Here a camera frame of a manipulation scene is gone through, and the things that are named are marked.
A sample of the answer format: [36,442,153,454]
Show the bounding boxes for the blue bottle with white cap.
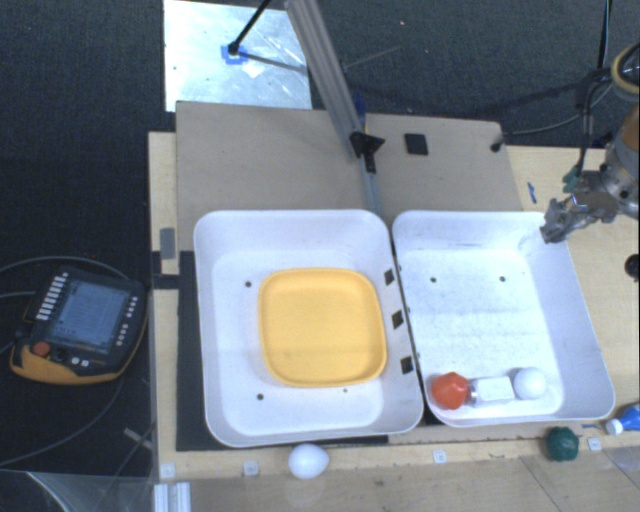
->
[604,403,640,436]

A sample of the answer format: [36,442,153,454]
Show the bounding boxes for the yellow plate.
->
[256,266,390,389]

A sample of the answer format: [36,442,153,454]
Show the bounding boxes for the white ball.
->
[513,366,548,401]

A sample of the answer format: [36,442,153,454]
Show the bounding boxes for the green bell pepper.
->
[545,425,581,463]

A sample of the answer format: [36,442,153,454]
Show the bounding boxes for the white egg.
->
[287,442,331,481]

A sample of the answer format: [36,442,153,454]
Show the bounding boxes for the white plastic tray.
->
[192,208,426,449]
[390,209,617,429]

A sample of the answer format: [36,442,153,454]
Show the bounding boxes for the red orange faceted ball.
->
[430,371,472,412]

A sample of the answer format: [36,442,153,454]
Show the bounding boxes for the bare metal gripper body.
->
[574,169,640,225]

